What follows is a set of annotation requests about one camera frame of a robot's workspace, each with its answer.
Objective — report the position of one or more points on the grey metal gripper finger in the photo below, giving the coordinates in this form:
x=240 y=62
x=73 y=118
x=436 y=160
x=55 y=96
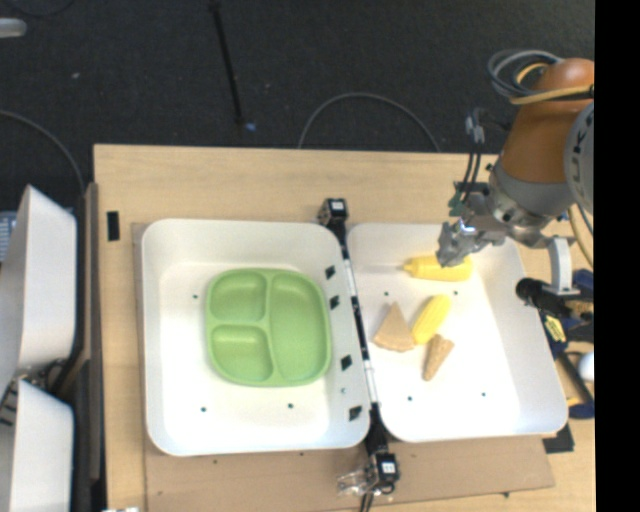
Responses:
x=464 y=252
x=447 y=245

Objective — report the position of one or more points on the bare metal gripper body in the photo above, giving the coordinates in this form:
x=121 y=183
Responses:
x=505 y=222

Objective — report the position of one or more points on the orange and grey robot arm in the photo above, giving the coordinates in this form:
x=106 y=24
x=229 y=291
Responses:
x=540 y=140

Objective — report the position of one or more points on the yellow mustard bottle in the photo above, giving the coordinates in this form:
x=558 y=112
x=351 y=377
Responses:
x=450 y=274

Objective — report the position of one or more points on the yellow corn cob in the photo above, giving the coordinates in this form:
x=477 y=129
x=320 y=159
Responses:
x=431 y=317

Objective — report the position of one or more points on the tan triangular bread slice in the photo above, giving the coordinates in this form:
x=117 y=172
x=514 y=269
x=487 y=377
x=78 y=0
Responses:
x=394 y=332

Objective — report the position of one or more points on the tan ice cream cone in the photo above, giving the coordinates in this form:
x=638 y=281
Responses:
x=436 y=355

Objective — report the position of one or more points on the thin black and white rod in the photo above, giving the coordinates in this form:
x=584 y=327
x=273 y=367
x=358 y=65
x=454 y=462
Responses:
x=359 y=320

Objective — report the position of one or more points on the white plastic tray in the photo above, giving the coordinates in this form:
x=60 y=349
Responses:
x=180 y=350
x=480 y=380

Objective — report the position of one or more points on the green divided plate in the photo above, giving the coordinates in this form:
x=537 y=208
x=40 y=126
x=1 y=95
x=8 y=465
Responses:
x=295 y=325

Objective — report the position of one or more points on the black cylinder on white bracket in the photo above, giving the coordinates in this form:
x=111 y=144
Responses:
x=542 y=295

